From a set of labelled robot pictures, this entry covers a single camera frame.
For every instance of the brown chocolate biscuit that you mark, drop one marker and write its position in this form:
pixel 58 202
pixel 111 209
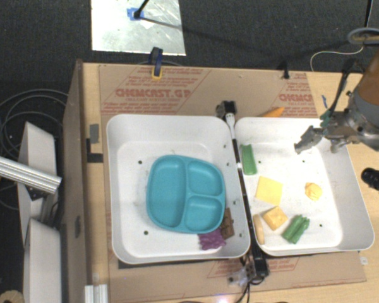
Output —
pixel 228 226

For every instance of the orange carrot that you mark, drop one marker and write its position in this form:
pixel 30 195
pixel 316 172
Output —
pixel 273 112

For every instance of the yellow cheese wedge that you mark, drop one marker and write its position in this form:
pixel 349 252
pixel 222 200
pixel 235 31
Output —
pixel 274 218

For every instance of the brown cardboard board red print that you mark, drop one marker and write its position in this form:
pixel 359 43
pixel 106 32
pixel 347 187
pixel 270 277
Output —
pixel 164 90

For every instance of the green flat bar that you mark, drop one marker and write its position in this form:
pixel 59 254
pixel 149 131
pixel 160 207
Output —
pixel 249 159

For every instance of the beige oval bread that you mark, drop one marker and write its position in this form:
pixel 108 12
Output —
pixel 259 229

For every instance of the purple grapes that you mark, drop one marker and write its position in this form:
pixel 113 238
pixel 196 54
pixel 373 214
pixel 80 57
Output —
pixel 211 241

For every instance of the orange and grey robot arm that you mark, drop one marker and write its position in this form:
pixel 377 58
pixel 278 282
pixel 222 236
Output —
pixel 375 74

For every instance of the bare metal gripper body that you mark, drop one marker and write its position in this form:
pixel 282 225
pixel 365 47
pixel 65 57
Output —
pixel 344 131

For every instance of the black cylinder on white bracket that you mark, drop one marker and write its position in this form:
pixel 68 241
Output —
pixel 376 179

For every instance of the orange yellow lump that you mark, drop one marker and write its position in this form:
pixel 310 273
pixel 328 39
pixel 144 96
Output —
pixel 313 191

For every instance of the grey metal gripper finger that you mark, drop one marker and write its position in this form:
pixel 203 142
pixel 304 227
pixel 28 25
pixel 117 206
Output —
pixel 314 130
pixel 304 144

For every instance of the blue divided plate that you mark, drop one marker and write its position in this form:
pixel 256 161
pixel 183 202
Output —
pixel 167 194

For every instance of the white plastic tray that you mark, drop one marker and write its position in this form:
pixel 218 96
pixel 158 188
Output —
pixel 328 219
pixel 129 185

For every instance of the green asparagus bundle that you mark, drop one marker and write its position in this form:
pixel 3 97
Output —
pixel 296 229

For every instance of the thin black and white rod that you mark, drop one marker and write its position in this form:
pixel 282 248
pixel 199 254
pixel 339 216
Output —
pixel 240 166

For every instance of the yellow cheese slice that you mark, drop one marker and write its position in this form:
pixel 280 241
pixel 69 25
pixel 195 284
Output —
pixel 269 190

